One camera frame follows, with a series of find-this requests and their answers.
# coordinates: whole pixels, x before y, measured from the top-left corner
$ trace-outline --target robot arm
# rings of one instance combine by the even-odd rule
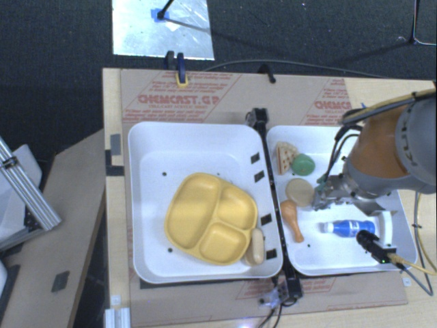
[[[328,168],[319,179],[315,210],[347,202],[370,215],[382,210],[375,199],[395,189],[436,192],[436,90],[347,113],[338,136],[361,120],[365,125],[342,174],[329,176]]]

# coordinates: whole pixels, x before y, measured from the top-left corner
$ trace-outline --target silver square sheet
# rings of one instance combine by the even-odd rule
[[[156,18],[168,0],[113,0],[115,55],[214,60],[206,0],[175,0],[164,21]]]

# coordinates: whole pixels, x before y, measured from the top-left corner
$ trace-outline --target black fabric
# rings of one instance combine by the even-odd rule
[[[436,78],[436,48],[406,41],[414,0],[207,2],[215,63],[269,58]],[[0,0],[0,135],[11,148],[29,144],[44,160],[102,128],[102,68],[163,68],[163,59],[112,54],[111,12],[111,0]],[[435,42],[436,0],[421,1],[417,37]],[[213,64],[188,61],[187,68]],[[277,74],[343,75],[271,67]]]

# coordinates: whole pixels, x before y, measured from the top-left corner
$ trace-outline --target yellow plate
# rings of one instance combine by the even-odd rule
[[[249,194],[214,175],[196,173],[176,191],[165,217],[165,234],[196,258],[228,265],[243,257],[257,218]]]

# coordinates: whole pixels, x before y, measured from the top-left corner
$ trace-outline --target blue bottle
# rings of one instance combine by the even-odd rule
[[[355,237],[361,230],[375,233],[375,224],[371,221],[343,220],[326,222],[323,230],[325,233],[335,233],[342,237]]]

